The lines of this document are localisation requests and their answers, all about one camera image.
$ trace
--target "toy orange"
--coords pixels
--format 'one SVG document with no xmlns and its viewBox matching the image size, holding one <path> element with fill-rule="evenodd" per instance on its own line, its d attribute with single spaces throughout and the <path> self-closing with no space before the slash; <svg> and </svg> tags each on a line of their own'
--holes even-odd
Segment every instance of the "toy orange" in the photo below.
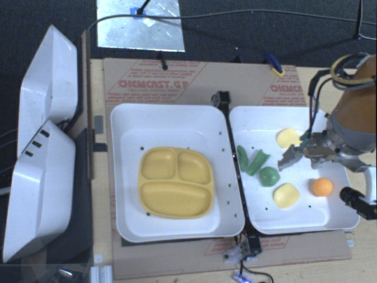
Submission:
<svg viewBox="0 0 377 283">
<path fill-rule="evenodd" d="M 334 185 L 330 179 L 318 178 L 313 182 L 312 190 L 316 196 L 328 196 L 331 194 Z"/>
</svg>

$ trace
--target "wooden table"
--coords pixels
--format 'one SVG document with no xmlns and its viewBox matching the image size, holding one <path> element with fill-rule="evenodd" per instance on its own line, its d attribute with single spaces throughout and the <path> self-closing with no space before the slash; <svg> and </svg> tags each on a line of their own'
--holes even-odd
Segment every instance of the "wooden table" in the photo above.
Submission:
<svg viewBox="0 0 377 283">
<path fill-rule="evenodd" d="M 319 68 L 297 68 L 303 89 L 306 91 L 310 79 Z M 94 114 L 104 113 L 104 71 L 102 60 L 92 60 L 92 110 Z M 336 90 L 331 83 L 324 86 L 321 92 L 320 108 L 331 112 L 341 97 L 342 92 Z M 106 143 L 106 134 L 99 136 L 98 142 Z M 376 153 L 362 156 L 366 163 L 376 165 Z M 94 180 L 92 181 L 92 205 L 94 218 L 94 255 L 99 265 L 111 265 L 113 260 L 110 224 L 110 196 L 108 187 L 107 153 L 97 152 L 94 155 Z M 363 175 L 348 171 L 351 186 L 365 193 Z M 312 264 L 282 265 L 258 268 L 256 271 L 268 272 L 275 283 L 369 283 L 377 282 L 377 227 L 375 221 L 360 220 L 359 225 L 351 229 L 348 238 L 354 243 L 351 248 L 352 259 L 341 261 L 317 262 Z M 234 282 L 234 271 L 217 271 L 166 277 L 140 278 L 116 281 L 117 283 L 228 283 Z M 269 282 L 264 276 L 249 275 L 254 282 Z"/>
</svg>

